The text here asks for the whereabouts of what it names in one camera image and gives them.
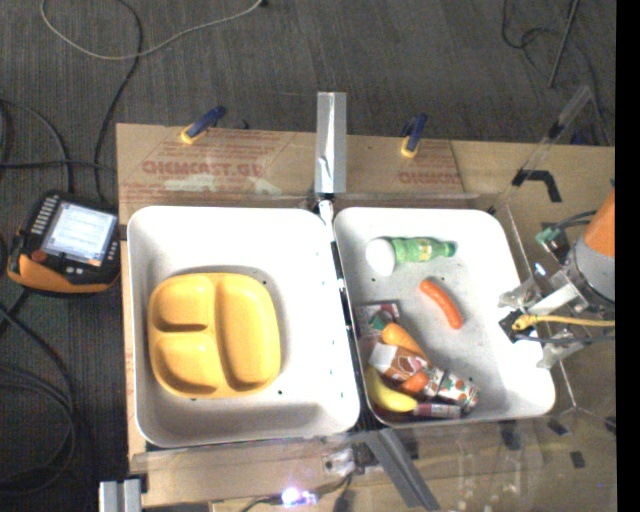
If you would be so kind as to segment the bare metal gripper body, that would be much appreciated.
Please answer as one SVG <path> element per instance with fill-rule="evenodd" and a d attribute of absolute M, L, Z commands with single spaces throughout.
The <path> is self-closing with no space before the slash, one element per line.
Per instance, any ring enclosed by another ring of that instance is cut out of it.
<path fill-rule="evenodd" d="M 583 236 L 570 242 L 566 234 L 537 234 L 545 259 L 537 266 L 541 299 L 536 315 L 582 315 L 595 311 L 595 299 L 578 264 L 578 248 Z"/>

